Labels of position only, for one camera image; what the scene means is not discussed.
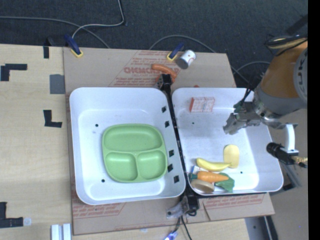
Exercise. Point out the white plastic tray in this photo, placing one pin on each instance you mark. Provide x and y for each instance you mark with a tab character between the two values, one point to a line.
87	134
207	134

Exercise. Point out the yellow banana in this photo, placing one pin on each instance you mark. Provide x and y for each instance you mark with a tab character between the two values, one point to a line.
212	165

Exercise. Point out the small blue and white packet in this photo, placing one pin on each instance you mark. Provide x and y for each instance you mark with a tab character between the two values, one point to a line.
194	169

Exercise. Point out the orange carrot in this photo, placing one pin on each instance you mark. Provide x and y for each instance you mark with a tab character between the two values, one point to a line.
211	176

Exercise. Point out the pale yellow oval piece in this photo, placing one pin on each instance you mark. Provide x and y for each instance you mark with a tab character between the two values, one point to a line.
231	155

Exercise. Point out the black cylinder on white bracket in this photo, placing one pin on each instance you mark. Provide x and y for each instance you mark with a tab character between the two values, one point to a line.
290	139

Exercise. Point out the green divided plate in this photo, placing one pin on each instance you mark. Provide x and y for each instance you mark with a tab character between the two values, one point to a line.
132	151

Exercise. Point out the green lettuce leaf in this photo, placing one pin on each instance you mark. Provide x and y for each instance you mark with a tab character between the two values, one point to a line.
227	184

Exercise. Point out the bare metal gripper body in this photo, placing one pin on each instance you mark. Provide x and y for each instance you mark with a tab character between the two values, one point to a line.
252	115

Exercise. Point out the white can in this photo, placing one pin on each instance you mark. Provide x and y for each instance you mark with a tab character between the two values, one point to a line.
186	59

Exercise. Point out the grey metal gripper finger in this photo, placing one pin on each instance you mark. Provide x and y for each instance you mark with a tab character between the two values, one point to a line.
230	122
240	127

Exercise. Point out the beige round biscuit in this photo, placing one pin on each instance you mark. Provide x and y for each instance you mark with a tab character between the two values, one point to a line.
202	186

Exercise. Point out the thin black rod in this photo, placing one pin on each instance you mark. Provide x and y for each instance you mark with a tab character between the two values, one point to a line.
178	136

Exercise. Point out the orange and white carton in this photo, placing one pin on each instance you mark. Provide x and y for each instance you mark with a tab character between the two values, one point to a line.
202	104

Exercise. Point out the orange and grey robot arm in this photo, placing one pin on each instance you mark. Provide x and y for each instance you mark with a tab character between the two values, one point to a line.
280	76

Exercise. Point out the brown cardboard board red print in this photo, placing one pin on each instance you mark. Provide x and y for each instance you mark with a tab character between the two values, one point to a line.
105	69

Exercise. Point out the orange sausage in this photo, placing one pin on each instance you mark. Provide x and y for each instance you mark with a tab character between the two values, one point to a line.
163	69

